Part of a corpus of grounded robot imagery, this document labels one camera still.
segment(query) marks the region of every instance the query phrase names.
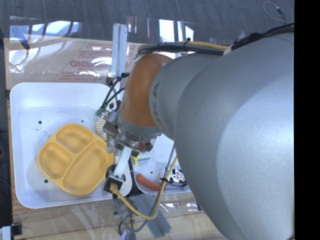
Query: yellow cable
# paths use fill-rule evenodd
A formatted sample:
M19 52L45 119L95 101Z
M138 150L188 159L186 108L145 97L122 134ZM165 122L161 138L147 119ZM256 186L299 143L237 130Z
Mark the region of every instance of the yellow cable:
M169 178L170 176L170 172L172 171L172 169L174 168L176 162L178 160L178 157L176 156L175 159L173 160L172 164L171 164L171 167L167 173L167 175L165 176L166 179ZM136 215L140 216L141 218L144 218L145 220L148 220L148 221L151 221L151 220L154 220L157 215L158 215L158 211L159 211L159 207L160 207L160 201L161 201L161 196L163 194L163 191L165 189L165 186L166 184L162 184L161 185L161 188L159 190L159 195L160 197L158 198L158 202L156 203L156 207L155 207L155 210L154 210L154 213L152 216L146 216L144 215L143 213L139 212L138 210L136 210L128 201L127 199L119 192L119 190L112 190L112 193L117 195L121 200L122 202L133 212L135 213Z
M219 45L219 44L214 44L214 43L210 43L210 42L200 42L200 41L189 41L188 44L196 45L196 46L205 46L205 47L210 47L210 48L217 48L220 50L226 50L229 47L226 45Z

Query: orange sausage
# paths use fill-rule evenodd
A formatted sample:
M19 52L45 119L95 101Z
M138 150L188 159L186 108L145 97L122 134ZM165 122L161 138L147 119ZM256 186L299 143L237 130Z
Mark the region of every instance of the orange sausage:
M139 182L140 184L144 185L145 187L151 190L158 191L161 187L161 182L154 182L154 181L148 180L145 176L143 176L140 173L135 176L135 179L137 182Z

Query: gray carpet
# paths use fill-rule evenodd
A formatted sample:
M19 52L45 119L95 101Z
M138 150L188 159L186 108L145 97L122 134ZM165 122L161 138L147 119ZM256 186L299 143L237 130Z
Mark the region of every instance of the gray carpet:
M137 32L129 36L131 42L159 41L146 34L146 21L151 18L203 24L194 27L197 41L229 45L242 32L262 33L293 22L294 12L295 0L0 0L0 28L5 37L10 36L10 16L37 18L44 23L76 21L91 24L79 33L81 37L110 40L112 32L104 25L126 23L126 16L134 16L138 17ZM5 149L0 179L10 184L4 56L2 50L0 53L0 141ZM0 183L0 227L9 224L10 192Z

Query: yellow plate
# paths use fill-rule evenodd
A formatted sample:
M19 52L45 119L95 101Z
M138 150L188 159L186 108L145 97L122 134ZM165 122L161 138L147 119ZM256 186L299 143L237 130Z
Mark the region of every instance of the yellow plate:
M77 123L59 128L37 156L40 170L55 184L74 196L91 193L105 178L114 155L107 143Z

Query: clear plastic sheet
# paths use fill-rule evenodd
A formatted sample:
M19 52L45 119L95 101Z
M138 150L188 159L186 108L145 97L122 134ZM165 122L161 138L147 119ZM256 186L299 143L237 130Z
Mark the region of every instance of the clear plastic sheet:
M141 44L182 42L187 38L220 45L232 42L217 39L211 26L189 22L123 17L117 23L128 27L126 72L132 69ZM4 39L6 88L11 90L22 82L105 84L112 64L112 30L112 25L11 17L9 38ZM181 56L165 54L172 58ZM10 114L8 102L9 129ZM13 223L21 226L21 234L14 239L122 239L118 233L121 219L112 199L39 209L24 207L16 196L12 148L10 152ZM156 153L155 162L164 165L169 153L165 152L165 157ZM121 209L123 214L130 213L123 204ZM160 211L172 227L171 233L160 239L223 239L208 216L199 210L190 190L164 194ZM132 223L136 229L143 219L133 215ZM145 226L136 238L153 236Z

